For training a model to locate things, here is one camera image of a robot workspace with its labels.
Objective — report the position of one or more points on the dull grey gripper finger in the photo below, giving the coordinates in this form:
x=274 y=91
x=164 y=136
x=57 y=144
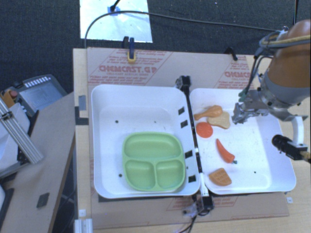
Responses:
x=243 y=119
x=236 y=113

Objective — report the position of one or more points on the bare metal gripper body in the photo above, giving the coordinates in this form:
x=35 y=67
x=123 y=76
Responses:
x=261 y=105

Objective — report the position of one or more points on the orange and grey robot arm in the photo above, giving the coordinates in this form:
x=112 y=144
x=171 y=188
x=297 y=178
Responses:
x=291 y=64

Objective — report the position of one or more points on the beige toy bread slice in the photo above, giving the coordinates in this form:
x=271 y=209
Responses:
x=221 y=121

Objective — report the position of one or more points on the tan toy chicken drumstick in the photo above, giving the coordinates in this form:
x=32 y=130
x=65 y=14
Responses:
x=211 y=111

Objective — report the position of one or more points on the orange round toy slice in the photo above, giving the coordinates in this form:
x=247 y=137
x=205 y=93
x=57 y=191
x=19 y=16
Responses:
x=204 y=129

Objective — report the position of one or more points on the white plastic tray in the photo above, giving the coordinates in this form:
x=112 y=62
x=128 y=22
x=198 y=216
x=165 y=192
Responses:
x=255 y=154
x=136 y=110

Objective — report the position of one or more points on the orange toy carrot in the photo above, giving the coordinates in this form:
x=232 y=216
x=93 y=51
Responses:
x=224 y=152

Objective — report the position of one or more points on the thin black and white rod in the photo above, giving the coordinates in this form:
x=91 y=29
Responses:
x=193 y=135

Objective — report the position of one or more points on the orange toy waffle wedge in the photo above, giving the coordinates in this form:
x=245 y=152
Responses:
x=219 y=177

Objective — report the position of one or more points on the brown cardboard board red print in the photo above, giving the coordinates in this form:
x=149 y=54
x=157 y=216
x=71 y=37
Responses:
x=155 y=67

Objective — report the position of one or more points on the green divided plate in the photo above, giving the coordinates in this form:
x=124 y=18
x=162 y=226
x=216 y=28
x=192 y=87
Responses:
x=151 y=161

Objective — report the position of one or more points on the black cylinder on white bracket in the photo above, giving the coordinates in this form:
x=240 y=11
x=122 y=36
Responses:
x=289 y=142

